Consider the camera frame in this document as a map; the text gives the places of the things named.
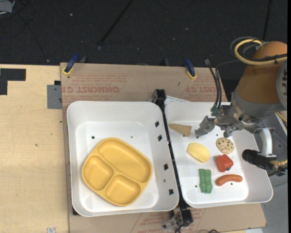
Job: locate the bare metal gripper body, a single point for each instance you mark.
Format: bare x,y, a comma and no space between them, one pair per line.
229,120

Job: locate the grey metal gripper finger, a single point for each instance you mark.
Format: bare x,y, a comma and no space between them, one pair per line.
229,132
204,127

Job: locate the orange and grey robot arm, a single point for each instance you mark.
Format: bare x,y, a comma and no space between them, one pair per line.
259,86

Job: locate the beige chocolate chip biscuit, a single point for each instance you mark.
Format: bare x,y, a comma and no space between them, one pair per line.
225,145

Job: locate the tan ice cream cone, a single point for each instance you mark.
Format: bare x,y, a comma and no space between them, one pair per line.
183,129

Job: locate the pale yellow toy potato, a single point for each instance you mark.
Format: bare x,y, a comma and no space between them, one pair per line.
198,152

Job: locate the red toy bell pepper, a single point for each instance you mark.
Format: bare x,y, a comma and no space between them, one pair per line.
224,163

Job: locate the thin black rod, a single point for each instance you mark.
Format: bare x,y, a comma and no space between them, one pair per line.
171,149

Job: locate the white printed paper label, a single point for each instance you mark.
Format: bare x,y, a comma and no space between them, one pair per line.
175,99

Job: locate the orange toy sausage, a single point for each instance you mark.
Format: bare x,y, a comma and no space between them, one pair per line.
229,179

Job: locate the green toy asparagus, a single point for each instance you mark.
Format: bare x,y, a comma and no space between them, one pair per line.
205,181

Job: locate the white plastic tray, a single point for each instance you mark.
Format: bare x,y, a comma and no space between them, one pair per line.
116,115
232,195

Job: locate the brown cardboard board red print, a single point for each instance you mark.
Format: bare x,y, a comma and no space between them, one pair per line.
126,86

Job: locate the yellow divided plate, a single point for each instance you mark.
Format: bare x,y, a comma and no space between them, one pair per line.
116,171

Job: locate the black cylinder on white bracket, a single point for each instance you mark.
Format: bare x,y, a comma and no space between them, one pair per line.
259,159

